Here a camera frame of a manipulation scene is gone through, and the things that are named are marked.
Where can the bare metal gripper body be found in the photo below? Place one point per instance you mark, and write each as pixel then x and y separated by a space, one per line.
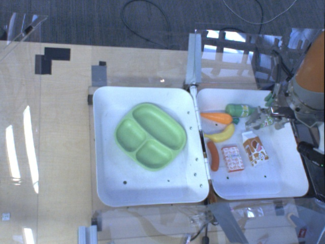
pixel 283 112

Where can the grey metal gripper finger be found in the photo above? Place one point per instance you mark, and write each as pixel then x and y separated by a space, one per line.
pixel 255 119
pixel 282 123

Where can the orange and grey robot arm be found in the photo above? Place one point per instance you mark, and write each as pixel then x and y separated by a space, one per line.
pixel 311 67

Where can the green and white small bottle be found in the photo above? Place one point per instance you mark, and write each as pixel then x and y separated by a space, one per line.
pixel 268 121

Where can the brown and white carton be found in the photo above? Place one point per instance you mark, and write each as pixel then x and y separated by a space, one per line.
pixel 255 149

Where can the yellow banana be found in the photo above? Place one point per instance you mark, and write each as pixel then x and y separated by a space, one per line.
pixel 222 135

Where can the orange carrot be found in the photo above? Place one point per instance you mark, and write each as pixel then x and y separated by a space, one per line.
pixel 218 118

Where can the orange and white packet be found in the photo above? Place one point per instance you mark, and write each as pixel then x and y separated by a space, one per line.
pixel 232 159

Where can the orange sausage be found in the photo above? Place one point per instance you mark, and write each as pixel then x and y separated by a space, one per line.
pixel 213 156

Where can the white plastic tray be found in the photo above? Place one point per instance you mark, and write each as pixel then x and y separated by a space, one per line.
pixel 152 189
pixel 254 184

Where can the green divided plate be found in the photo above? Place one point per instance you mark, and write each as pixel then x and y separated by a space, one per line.
pixel 152 133

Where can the black cylinder on white bracket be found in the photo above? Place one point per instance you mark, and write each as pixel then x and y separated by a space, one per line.
pixel 308 149

